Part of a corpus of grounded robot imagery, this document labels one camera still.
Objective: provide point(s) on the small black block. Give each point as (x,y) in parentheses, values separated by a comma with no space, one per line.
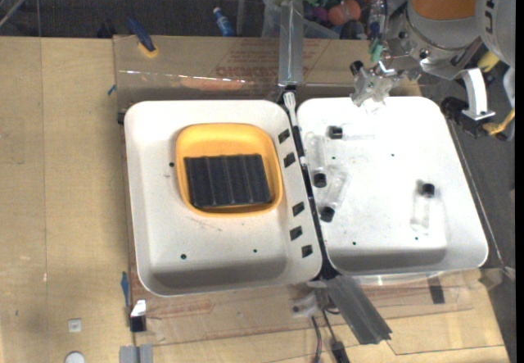
(290,87)

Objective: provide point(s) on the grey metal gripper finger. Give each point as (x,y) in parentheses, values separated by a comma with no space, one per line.
(391,80)
(366,87)

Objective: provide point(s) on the blue bottle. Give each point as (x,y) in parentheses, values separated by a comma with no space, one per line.
(223,21)

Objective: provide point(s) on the black ribbed rectangular pad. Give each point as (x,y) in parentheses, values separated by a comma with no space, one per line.
(227,181)

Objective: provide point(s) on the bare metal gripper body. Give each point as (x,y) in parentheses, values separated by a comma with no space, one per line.
(413,60)

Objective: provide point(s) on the black cylinder on white bracket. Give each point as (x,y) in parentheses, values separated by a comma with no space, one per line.
(477,87)

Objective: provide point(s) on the white plastic tray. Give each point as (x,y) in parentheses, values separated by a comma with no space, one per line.
(380,197)
(229,242)

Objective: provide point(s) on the yellow plate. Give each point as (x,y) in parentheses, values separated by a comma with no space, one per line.
(225,138)

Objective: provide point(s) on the clear plastic bottle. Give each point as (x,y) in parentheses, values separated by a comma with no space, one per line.
(335,132)
(427,189)
(319,179)
(356,66)
(327,214)

